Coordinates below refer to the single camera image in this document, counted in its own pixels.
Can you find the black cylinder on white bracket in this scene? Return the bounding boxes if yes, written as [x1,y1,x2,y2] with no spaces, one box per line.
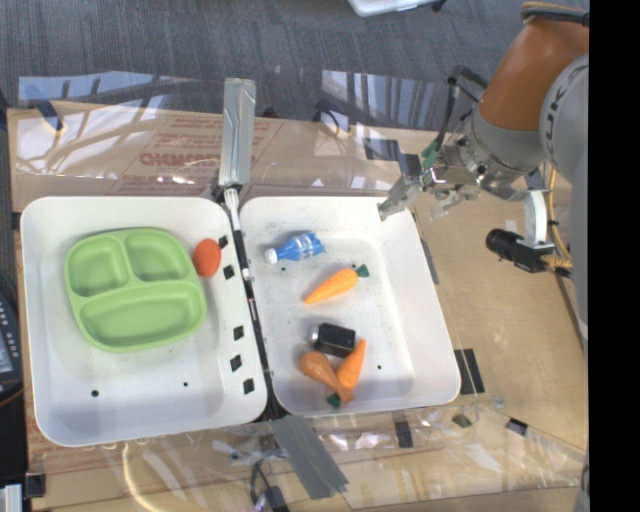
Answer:
[485,187,557,275]

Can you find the white plastic tray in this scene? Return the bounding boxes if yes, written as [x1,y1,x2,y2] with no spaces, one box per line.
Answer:
[19,195,269,448]
[238,195,462,418]

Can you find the orange round toy fruit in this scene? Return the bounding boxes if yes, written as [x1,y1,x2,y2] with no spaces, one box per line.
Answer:
[192,238,222,278]

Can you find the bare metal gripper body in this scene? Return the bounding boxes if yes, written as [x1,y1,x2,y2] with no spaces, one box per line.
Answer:
[422,133,524,196]

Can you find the orange toy carrot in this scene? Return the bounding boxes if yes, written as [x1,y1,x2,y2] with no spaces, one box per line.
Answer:
[326,338,368,409]
[303,263,370,305]

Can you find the tan toy chicken drumstick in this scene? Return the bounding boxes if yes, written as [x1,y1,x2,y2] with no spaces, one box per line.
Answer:
[299,350,356,404]

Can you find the black block with thin wires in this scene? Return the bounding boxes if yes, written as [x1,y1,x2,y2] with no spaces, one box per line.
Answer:
[263,485,290,512]

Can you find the green divided plate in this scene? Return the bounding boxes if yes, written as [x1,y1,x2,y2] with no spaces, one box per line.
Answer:
[63,227,208,354]

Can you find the brown cardboard board red print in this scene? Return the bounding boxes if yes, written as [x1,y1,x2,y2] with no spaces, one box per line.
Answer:
[7,102,590,511]

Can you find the black carton with silver cap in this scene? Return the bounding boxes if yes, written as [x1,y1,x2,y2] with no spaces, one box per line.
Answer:
[309,322,357,359]

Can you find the blue bottle with white cap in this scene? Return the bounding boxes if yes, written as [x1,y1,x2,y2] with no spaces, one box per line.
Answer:
[263,231,327,265]

